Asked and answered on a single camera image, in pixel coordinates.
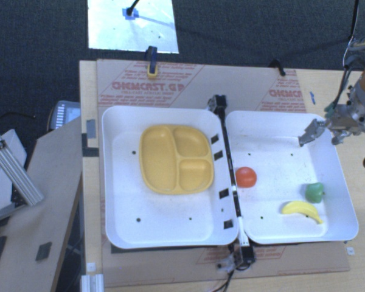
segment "wooden table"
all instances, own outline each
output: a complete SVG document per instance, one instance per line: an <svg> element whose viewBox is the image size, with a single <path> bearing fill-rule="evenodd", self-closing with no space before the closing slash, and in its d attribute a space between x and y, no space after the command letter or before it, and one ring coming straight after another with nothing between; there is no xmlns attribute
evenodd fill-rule
<svg viewBox="0 0 365 292"><path fill-rule="evenodd" d="M336 96L341 81L341 71L296 70L307 112L324 116L326 107ZM82 101L82 133L86 132L86 121L97 118L97 63L80 62L80 95ZM349 83L355 83L359 72L350 76ZM315 95L316 104L311 101L310 92ZM88 139L89 147L98 147L97 136ZM342 169L347 181L353 205L359 221L358 236L346 244L353 248L354 255L348 256L351 270L342 273L308 274L297 276L262 277L234 279L228 291L365 291L365 135L345 139L337 146ZM101 226L100 226L100 186L99 159L83 158L83 185L85 206L85 258L94 262L95 271L102 273ZM107 292L152 292L152 291L212 291L222 284L221 281L173 283L135 287L106 288Z"/></svg>

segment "toy banana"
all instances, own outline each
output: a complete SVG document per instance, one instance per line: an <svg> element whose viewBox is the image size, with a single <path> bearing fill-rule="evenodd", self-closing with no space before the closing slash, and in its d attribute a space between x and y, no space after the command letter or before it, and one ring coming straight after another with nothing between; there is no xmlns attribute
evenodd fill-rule
<svg viewBox="0 0 365 292"><path fill-rule="evenodd" d="M318 222L318 224L322 224L323 221L319 217L318 210L310 203L304 201L291 201L284 205L281 210L282 214L292 214L292 213L301 213L307 215L310 218L313 218Z"/></svg>

